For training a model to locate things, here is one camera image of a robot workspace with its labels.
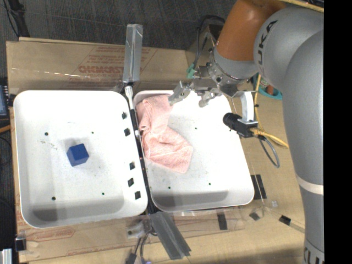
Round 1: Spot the pink towel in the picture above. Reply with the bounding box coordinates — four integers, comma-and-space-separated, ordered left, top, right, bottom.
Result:
135, 94, 194, 174

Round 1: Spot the blue cube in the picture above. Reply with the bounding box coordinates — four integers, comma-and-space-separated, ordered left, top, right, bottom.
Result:
65, 142, 90, 168

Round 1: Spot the black cylinder on white bracket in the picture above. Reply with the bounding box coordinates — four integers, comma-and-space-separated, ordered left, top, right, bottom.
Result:
222, 90, 260, 139

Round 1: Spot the white plastic tray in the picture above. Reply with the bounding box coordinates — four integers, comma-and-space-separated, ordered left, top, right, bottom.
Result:
132, 90, 255, 213
13, 90, 149, 229

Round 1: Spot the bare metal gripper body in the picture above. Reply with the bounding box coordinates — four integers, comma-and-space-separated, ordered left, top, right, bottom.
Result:
189, 63, 250, 97

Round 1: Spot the teal divided plate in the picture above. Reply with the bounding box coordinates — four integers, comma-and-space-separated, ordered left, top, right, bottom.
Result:
257, 74, 283, 101

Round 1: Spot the brown cardboard board red print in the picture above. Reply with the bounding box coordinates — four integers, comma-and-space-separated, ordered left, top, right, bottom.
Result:
5, 36, 306, 264

